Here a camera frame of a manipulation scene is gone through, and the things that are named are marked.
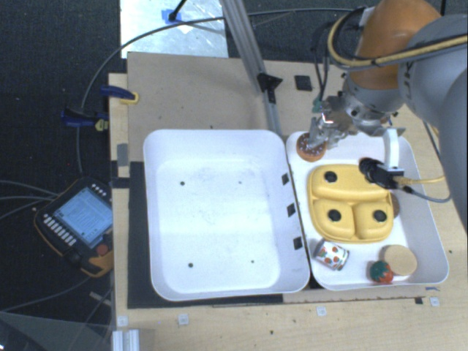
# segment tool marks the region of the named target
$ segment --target yellow plastic container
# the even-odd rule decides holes
[[[323,165],[309,175],[312,224],[329,241],[382,241],[393,227],[390,191],[369,183],[357,165]]]

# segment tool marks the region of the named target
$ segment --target black dot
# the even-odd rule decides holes
[[[377,222],[384,222],[387,220],[387,215],[384,211],[378,210],[374,212],[374,219]]]
[[[324,176],[325,176],[325,180],[327,182],[330,182],[331,184],[333,182],[336,182],[336,180],[338,179],[338,177],[336,176],[336,173],[331,172],[331,171],[326,172]]]
[[[333,222],[338,222],[341,219],[341,214],[336,209],[332,209],[328,212],[328,218]]]

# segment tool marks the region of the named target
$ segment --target blue screen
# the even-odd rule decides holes
[[[84,188],[53,214],[87,246],[93,248],[112,226],[112,209],[89,188]]]

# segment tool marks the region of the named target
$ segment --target black floor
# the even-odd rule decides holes
[[[244,0],[250,12],[295,7],[354,8],[379,0]],[[441,0],[427,0],[437,9]],[[467,0],[448,0],[446,14],[467,13]],[[0,0],[0,180],[19,181],[61,192],[79,177],[75,130],[64,127],[64,107],[78,108],[92,75],[119,46],[119,0]],[[311,61],[310,35],[333,13],[302,13],[259,25],[258,42],[265,59]],[[255,20],[261,23],[262,18]],[[235,48],[229,42],[231,56]],[[121,72],[116,59],[102,73]],[[105,100],[92,89],[87,108],[104,111]],[[108,138],[82,129],[83,169],[109,181]],[[0,184],[0,217],[33,200],[2,197],[38,195]],[[39,237],[33,228],[34,209],[25,208],[0,219],[0,309],[45,297],[85,279]],[[92,279],[53,300],[15,313],[82,322],[97,302],[90,291],[103,294],[110,276]],[[101,306],[90,319],[105,324],[110,310]]]

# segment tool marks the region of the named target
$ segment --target white can with red dots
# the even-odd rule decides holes
[[[340,271],[346,264],[350,252],[347,249],[323,239],[315,249],[314,257],[334,271]]]

